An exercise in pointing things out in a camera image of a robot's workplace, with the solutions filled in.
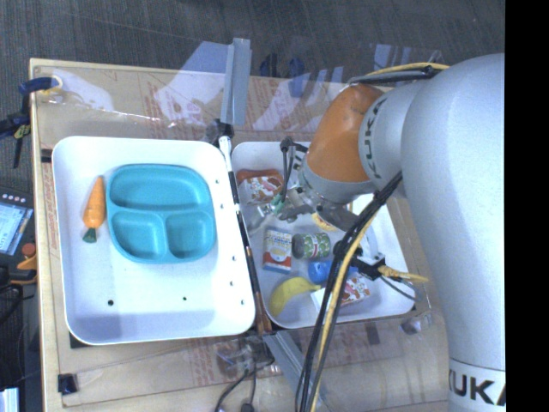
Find blue divided plate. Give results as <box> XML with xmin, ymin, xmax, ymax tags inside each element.
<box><xmin>105</xmin><ymin>163</ymin><xmax>218</xmax><ymax>264</ymax></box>

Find green can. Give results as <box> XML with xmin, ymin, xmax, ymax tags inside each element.
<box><xmin>291</xmin><ymin>231</ymin><xmax>332</xmax><ymax>261</ymax></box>

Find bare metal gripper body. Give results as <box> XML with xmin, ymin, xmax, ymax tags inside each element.
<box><xmin>281</xmin><ymin>188</ymin><xmax>363</xmax><ymax>232</ymax></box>

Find orange carrot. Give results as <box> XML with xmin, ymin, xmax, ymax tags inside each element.
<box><xmin>81</xmin><ymin>175</ymin><xmax>107</xmax><ymax>245</ymax></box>

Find red and white packet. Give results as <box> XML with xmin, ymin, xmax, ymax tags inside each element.
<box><xmin>235</xmin><ymin>167</ymin><xmax>286</xmax><ymax>207</ymax></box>

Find red white blue carton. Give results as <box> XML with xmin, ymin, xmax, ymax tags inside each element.
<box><xmin>262</xmin><ymin>227</ymin><xmax>294</xmax><ymax>275</ymax></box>

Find white packet with red print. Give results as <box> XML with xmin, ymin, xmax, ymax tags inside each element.
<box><xmin>337</xmin><ymin>272</ymin><xmax>372</xmax><ymax>308</ymax></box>

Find yellow round toy food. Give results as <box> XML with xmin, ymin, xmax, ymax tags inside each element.
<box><xmin>311</xmin><ymin>211</ymin><xmax>341</xmax><ymax>233</ymax></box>

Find blue rounded toy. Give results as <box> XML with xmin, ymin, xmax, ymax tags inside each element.
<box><xmin>306</xmin><ymin>258</ymin><xmax>359</xmax><ymax>286</ymax></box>

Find white plastic tray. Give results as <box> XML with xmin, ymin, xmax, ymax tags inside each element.
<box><xmin>51</xmin><ymin>135</ymin><xmax>257</xmax><ymax>346</ymax></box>
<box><xmin>230</xmin><ymin>140</ymin><xmax>418</xmax><ymax>330</ymax></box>

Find yellow banana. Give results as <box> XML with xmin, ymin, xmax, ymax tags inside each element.
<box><xmin>268</xmin><ymin>276</ymin><xmax>323</xmax><ymax>318</ymax></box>

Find thin black and white rod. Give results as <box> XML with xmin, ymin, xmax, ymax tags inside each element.
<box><xmin>217</xmin><ymin>135</ymin><xmax>273</xmax><ymax>335</ymax></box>

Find brown cardboard board red print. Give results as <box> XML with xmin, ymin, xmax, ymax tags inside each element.
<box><xmin>28</xmin><ymin>58</ymin><xmax>449</xmax><ymax>412</ymax></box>

